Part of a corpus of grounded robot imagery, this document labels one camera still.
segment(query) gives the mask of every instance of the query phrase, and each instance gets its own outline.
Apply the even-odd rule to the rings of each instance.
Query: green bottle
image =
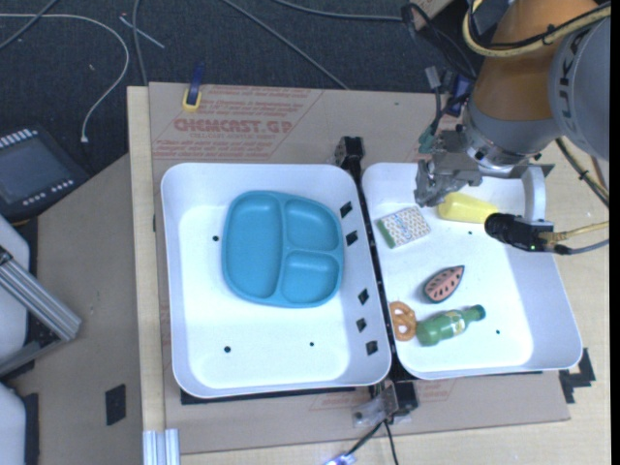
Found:
[[[486,312],[481,305],[463,310],[449,310],[418,323],[416,337],[422,346],[434,346],[465,331],[473,321],[481,321]]]

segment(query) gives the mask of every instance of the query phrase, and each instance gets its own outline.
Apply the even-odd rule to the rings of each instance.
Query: black surface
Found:
[[[50,0],[0,0],[0,12],[36,13]],[[428,91],[424,68],[445,66],[439,50],[422,36],[415,40],[393,22],[336,20],[287,9],[266,0],[232,0],[294,42],[351,89]],[[408,0],[288,0],[336,13],[400,16]],[[113,28],[131,52],[124,80],[96,108],[79,142],[82,121],[112,85],[124,64],[121,44],[103,28],[76,19],[43,18],[0,49],[0,129],[41,123],[91,174],[127,152],[126,88],[141,85],[132,31],[119,17],[131,17],[135,0],[60,0],[50,14],[97,19]],[[467,8],[455,0],[434,22],[458,38]],[[24,18],[0,16],[0,41]],[[150,80],[189,82],[194,64],[206,63],[205,82],[264,86],[339,88],[307,60],[247,17],[218,0],[143,0],[141,30],[161,49],[141,40]],[[480,61],[475,58],[475,65]]]

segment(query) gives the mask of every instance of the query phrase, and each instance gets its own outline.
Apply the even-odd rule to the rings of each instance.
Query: table top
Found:
[[[162,369],[154,199],[147,87],[128,88],[130,158],[136,248],[137,301],[142,422],[144,430],[166,427]],[[591,166],[583,154],[581,163]],[[562,159],[554,145],[544,152],[556,167],[547,177],[547,219],[556,231],[571,230],[608,219],[597,200]],[[610,463],[610,354],[608,247],[557,257],[557,266],[593,365],[596,381],[575,390],[567,421],[395,436],[404,463]],[[182,455],[184,465],[308,464],[319,465],[348,450],[355,441],[301,446],[220,451]],[[391,463],[383,429],[356,452],[359,463]]]

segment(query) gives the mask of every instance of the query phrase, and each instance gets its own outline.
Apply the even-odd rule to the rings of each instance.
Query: toy pretzel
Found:
[[[389,313],[394,325],[394,336],[398,341],[409,341],[416,335],[416,313],[402,301],[389,304]]]

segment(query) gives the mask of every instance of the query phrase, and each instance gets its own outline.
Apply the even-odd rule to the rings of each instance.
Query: white tray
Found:
[[[200,398],[370,386],[391,353],[374,269],[350,176],[328,165],[186,163],[162,179],[170,283],[172,368]],[[230,203],[247,191],[279,191],[326,205],[341,220],[339,292],[311,308],[260,305],[235,296],[221,266]],[[347,202],[352,211],[340,217]]]
[[[424,320],[434,314],[481,304],[486,318],[459,336],[422,347],[416,338],[396,341],[401,363],[421,379],[563,369],[578,363],[581,339],[553,256],[522,251],[489,237],[483,224],[443,220],[436,208],[421,209],[430,234],[388,248],[376,221],[416,206],[417,165],[376,164],[362,186],[377,241],[387,301],[407,303]],[[463,190],[494,203],[501,212],[522,214],[520,180],[487,177]],[[424,299],[423,283],[441,269],[465,265],[457,290],[445,301]]]

